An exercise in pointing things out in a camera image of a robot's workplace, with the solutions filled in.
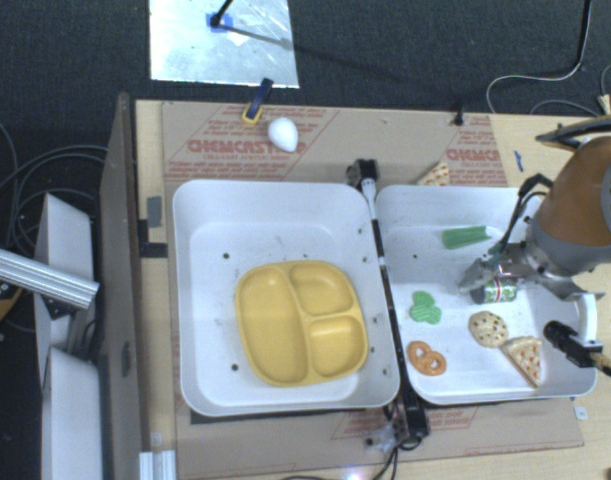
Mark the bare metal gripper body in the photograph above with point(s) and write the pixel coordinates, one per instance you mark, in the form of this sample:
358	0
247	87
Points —
545	270

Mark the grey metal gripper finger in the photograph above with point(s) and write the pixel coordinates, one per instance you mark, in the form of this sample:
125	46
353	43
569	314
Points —
510	272
477	273

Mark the green and red can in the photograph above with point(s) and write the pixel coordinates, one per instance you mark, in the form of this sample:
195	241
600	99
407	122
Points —
497	293

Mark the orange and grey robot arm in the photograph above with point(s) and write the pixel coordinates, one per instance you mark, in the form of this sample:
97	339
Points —
580	193

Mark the green celery stick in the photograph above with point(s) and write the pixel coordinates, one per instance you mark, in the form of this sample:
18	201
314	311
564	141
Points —
462	237

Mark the chocolate chip biscuit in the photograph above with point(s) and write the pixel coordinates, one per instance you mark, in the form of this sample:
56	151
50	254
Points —
487	329

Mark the green lettuce leaf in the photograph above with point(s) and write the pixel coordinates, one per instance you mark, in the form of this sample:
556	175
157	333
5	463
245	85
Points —
425	309

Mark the pizza slice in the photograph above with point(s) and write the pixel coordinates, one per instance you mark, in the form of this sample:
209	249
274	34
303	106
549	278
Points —
437	175
526	358

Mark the thin black and white rod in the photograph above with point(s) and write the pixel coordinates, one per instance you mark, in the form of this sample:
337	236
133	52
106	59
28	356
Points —
382	263

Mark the white plastic tray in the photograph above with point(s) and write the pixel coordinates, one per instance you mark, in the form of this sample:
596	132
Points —
465	373
265	218

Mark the orange pretzel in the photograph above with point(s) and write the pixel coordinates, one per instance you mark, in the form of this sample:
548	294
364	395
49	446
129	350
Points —
427	363

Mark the yellow divided plate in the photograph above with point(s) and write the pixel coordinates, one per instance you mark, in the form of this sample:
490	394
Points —
290	328

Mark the brown cardboard board, red print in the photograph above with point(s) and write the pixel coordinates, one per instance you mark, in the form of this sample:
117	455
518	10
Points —
325	138

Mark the white egg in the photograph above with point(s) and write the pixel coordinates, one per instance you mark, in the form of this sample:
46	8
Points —
283	133

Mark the black cylinder on white bracket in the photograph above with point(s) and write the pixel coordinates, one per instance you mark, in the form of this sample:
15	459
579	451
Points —
565	340

